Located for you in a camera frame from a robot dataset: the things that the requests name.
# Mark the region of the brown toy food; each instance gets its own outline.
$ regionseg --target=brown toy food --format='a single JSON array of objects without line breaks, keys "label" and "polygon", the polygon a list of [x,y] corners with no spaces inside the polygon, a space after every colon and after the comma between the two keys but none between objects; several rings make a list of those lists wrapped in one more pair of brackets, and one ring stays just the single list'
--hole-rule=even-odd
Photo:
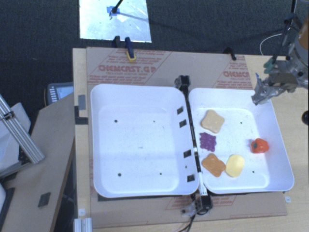
[{"label": "brown toy food", "polygon": [[224,123],[224,118],[218,115],[214,110],[208,110],[206,116],[201,122],[204,129],[210,130],[213,133],[218,133]]},{"label": "brown toy food", "polygon": [[208,154],[208,156],[202,161],[202,165],[215,177],[219,177],[225,170],[225,164],[223,161],[219,160],[213,153]]}]

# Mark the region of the wooden table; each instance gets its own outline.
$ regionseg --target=wooden table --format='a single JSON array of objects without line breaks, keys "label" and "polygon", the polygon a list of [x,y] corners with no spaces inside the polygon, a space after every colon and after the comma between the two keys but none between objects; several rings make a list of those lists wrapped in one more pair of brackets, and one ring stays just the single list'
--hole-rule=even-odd
[{"label": "wooden table", "polygon": [[[261,74],[263,79],[263,64],[269,59],[267,56],[245,56],[250,78],[255,86],[255,73]],[[75,105],[78,105],[78,95],[87,90],[86,50],[73,50]],[[190,231],[306,231],[309,228],[309,167],[308,167],[308,126],[302,123],[301,116],[308,110],[308,91],[297,89],[295,93],[283,93],[272,99],[278,124],[284,140],[286,151],[295,177],[294,187],[285,194],[290,197],[287,203],[287,216],[261,217],[246,219],[230,219],[206,222],[194,222]],[[87,117],[87,107],[79,111],[80,117]],[[90,217],[89,191],[89,151],[88,127],[76,125],[76,166],[77,166],[77,206],[85,210]],[[175,232],[185,224],[160,224],[147,226],[130,226],[105,229],[93,229],[94,232]]]}]

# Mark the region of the yellow object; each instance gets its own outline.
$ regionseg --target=yellow object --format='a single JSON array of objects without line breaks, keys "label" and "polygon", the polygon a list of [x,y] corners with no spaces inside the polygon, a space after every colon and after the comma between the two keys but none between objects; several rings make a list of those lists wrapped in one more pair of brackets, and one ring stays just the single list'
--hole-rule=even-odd
[{"label": "yellow object", "polygon": [[227,160],[225,172],[231,177],[238,177],[244,165],[244,157],[241,155],[231,155]]},{"label": "yellow object", "polygon": [[213,133],[218,133],[223,123],[224,118],[222,116],[218,115],[214,110],[208,110],[201,122],[201,126]]},{"label": "yellow object", "polygon": [[127,58],[129,59],[130,62],[134,62],[134,61],[136,60],[136,55],[135,55],[135,53],[134,53],[134,58],[130,58],[130,54],[129,54],[128,51],[126,52],[126,56],[127,56]]}]

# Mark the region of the black knob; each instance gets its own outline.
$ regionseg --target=black knob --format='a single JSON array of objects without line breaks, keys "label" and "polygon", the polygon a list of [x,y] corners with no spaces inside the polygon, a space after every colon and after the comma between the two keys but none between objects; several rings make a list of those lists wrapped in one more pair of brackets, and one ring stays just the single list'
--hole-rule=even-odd
[{"label": "black knob", "polygon": [[308,125],[308,111],[304,112],[302,117],[301,117],[301,120],[306,124]]}]

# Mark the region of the dark fabric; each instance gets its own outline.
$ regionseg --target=dark fabric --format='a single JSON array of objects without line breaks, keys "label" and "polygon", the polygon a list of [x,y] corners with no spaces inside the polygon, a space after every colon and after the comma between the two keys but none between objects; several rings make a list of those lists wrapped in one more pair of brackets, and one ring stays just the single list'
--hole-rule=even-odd
[{"label": "dark fabric", "polygon": [[[278,33],[292,0],[146,0],[152,43],[135,48],[260,54]],[[303,21],[308,6],[297,3]],[[79,38],[79,0],[0,0],[0,93],[22,102],[30,118],[44,106],[49,83],[72,81],[72,49],[111,42]],[[280,38],[265,42],[272,55]]]}]

